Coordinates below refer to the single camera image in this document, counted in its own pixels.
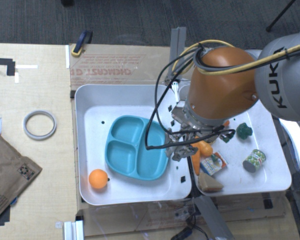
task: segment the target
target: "white tray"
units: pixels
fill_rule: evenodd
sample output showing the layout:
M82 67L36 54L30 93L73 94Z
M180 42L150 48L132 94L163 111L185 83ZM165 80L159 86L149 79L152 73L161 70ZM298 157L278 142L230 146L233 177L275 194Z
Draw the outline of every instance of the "white tray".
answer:
M279 137L272 119L260 101L246 112L230 120L230 129L237 129L241 123L252 128L253 134L247 139L240 139L237 134L228 142L218 138L211 146L219 152L228 165L213 174L213 178L224 185L220 192L207 193L207 196L225 196L260 192L284 191L291 185L292 178L283 153ZM246 171L243 161L253 149L261 150L266 161L255 173Z
M165 88L159 86L159 96ZM177 162L170 157L164 174L151 181L121 175L112 171L106 163L106 141L114 120L125 115L149 119L155 104L154 93L154 85L88 84L76 91L79 189L87 203L100 206L181 200L189 195L192 183L186 159ZM169 90L159 108L160 119L166 127L171 127L173 120L168 107L175 105L175 95ZM177 131L179 127L176 123L172 130ZM106 171L110 179L101 190L91 188L88 183L88 176L94 169Z

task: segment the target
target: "orange fruit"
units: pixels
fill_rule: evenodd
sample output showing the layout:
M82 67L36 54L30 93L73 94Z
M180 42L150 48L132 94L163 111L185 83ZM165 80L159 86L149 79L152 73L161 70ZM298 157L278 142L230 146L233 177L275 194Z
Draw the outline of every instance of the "orange fruit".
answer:
M108 183L108 174L104 170L95 169L89 175L89 183L95 189L102 189Z

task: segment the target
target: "cardboard package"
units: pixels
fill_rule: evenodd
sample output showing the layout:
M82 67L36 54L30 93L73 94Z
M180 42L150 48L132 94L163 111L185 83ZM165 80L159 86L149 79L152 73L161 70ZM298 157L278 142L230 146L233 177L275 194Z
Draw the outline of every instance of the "cardboard package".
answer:
M0 214L41 170L40 166L22 156L0 135Z

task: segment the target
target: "white ring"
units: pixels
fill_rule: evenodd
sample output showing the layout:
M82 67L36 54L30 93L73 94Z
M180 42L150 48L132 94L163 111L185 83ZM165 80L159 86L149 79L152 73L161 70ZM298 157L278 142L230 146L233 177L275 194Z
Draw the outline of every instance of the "white ring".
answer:
M53 127L52 130L45 134L45 135L34 135L31 132L29 132L29 130L27 129L27 122L28 120L35 116L35 115L45 115L48 116L49 118L51 118L52 122L53 122ZM46 110L35 110L29 114L27 114L23 120L23 129L26 135L28 135L31 139L36 140L36 141L42 141L45 140L47 138L49 138L51 135L53 135L56 131L57 128L57 120L54 117L54 115L52 115L50 112L46 111Z

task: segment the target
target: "green can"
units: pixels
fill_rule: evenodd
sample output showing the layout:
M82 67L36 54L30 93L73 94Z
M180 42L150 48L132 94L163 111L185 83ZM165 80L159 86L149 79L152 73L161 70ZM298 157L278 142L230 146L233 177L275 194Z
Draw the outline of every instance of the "green can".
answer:
M266 161L265 153L254 149L243 161L242 165L249 173L255 173L262 166L264 161Z

